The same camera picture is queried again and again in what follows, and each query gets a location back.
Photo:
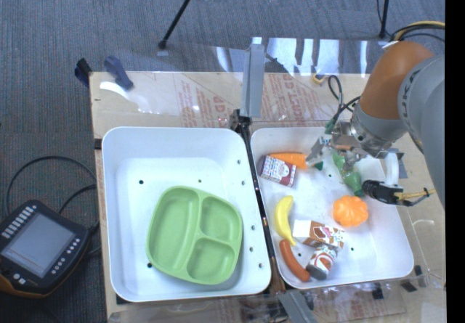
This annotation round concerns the yellow banana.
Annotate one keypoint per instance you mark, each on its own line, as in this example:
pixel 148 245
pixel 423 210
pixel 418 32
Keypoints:
pixel 282 220

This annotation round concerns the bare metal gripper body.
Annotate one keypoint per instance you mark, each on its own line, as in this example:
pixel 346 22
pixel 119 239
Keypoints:
pixel 357 140

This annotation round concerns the brown cardboard board red print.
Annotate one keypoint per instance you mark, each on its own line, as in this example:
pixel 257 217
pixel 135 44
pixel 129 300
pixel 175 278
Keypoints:
pixel 163 104

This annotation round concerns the orange and white can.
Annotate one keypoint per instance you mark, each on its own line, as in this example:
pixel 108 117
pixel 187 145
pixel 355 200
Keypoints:
pixel 322 262

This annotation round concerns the red and white carton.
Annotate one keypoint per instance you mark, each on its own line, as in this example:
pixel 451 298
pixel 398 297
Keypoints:
pixel 278 171

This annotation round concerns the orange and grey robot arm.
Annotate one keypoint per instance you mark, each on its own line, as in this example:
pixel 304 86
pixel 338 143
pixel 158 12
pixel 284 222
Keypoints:
pixel 417 96

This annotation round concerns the orange pumpkin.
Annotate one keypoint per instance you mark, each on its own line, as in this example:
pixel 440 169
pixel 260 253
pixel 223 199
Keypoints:
pixel 350 211

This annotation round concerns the green divided plate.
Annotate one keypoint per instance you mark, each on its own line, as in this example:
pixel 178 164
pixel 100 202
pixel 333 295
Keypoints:
pixel 189 234

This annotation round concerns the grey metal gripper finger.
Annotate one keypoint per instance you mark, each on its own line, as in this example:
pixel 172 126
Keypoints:
pixel 350 163
pixel 315 151

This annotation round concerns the brown and white carton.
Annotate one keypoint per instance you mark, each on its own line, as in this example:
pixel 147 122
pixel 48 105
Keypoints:
pixel 319 232

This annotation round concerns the orange sausage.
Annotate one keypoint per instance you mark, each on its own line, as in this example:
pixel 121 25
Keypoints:
pixel 293 261

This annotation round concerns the green bottle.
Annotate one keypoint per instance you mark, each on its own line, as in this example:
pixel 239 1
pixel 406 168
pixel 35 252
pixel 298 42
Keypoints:
pixel 353 180

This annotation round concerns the white plastic tray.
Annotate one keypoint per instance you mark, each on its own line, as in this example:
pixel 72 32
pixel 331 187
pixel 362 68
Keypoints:
pixel 145 154
pixel 378 252

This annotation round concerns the orange carrot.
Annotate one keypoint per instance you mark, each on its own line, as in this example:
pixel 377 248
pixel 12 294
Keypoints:
pixel 292 159

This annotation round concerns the black cylinder on white bracket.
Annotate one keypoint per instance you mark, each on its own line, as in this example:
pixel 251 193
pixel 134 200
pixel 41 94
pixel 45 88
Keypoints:
pixel 381 191

